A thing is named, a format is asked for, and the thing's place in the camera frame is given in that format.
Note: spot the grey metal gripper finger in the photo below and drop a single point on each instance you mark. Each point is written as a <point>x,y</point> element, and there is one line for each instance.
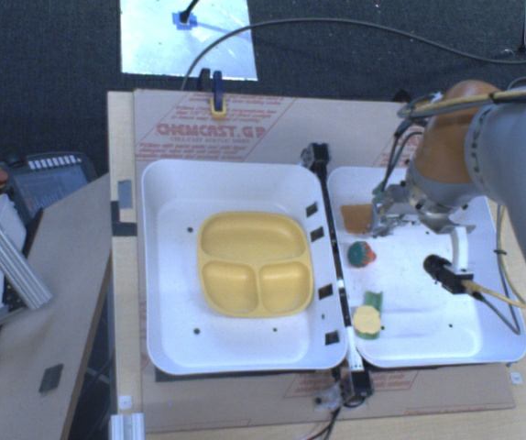
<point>375,223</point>
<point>390,226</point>

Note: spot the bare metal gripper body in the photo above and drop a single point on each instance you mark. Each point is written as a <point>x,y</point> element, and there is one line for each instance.
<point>428,216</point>

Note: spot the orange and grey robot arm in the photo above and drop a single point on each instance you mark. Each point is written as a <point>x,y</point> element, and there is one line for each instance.
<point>510,145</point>

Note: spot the brown toy bread slice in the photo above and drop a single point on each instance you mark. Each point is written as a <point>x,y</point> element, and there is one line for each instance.
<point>355,218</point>

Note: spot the green and red toy fruit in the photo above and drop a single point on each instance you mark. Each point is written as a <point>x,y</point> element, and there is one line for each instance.
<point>359,254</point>

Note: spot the thin black and white rod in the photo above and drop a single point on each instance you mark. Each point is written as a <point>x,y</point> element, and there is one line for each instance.
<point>337,255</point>

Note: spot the yellow and green toy corn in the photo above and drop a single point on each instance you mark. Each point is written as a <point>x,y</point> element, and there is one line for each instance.
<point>366,321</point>

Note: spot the white plastic tray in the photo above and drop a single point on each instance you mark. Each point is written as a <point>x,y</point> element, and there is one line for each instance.
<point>428,328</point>
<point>176,255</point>

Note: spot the yellow divided plate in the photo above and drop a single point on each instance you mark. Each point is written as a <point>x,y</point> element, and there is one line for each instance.
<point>254,255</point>

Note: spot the brown cardboard board, red print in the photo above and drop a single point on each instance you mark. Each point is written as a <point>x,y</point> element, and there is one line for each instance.
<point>254,126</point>

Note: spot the black cylinder on white bracket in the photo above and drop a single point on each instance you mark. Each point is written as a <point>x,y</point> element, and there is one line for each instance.
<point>444,271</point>

